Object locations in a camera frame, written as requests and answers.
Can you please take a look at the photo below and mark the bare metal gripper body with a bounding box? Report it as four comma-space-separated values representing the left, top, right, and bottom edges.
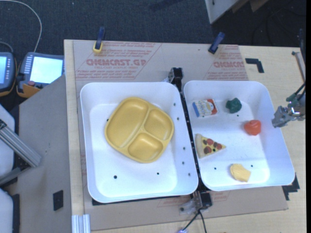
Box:
288, 100, 306, 121

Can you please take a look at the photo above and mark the orange toy pepper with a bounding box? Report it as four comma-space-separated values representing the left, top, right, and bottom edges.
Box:
243, 119, 262, 136

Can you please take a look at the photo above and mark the white plastic tray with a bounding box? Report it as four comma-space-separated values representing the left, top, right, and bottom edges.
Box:
183, 80, 296, 192
79, 81, 199, 203

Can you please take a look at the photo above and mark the green toy pepper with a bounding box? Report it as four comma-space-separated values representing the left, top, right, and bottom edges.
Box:
225, 97, 242, 114

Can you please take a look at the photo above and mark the yellow toy crisp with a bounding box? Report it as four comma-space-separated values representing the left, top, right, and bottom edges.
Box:
229, 163, 251, 183

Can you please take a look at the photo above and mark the white orange blue carton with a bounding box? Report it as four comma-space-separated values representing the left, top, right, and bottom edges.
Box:
191, 98, 219, 118

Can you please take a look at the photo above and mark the toy pizza slice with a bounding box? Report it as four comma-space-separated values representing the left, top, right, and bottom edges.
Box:
195, 133, 227, 159

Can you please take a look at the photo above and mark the thin black rod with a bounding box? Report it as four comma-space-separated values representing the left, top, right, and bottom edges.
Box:
176, 81, 202, 193

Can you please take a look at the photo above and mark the brown cardboard board red print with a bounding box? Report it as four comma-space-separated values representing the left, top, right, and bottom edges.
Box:
72, 40, 290, 232

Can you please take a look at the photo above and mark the yellow divided plate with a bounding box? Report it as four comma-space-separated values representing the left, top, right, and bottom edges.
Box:
104, 96, 175, 164

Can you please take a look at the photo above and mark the black block with wires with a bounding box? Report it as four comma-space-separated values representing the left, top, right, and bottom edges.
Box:
190, 192, 214, 210
167, 67, 184, 90

